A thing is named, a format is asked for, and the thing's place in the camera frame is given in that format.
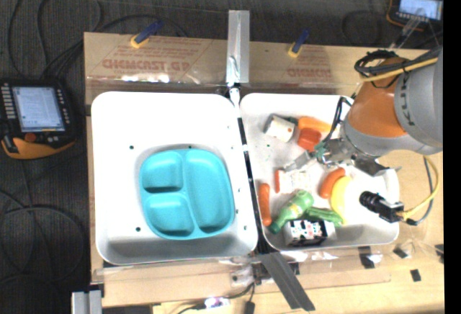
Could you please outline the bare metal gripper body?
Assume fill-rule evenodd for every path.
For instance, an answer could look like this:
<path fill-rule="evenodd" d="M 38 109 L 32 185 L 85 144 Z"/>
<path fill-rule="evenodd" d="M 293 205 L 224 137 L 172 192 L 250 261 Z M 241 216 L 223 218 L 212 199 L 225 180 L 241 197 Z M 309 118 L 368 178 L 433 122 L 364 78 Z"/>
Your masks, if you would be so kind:
<path fill-rule="evenodd" d="M 315 158 L 326 166 L 353 164 L 356 148 L 345 138 L 322 140 L 315 147 Z"/>

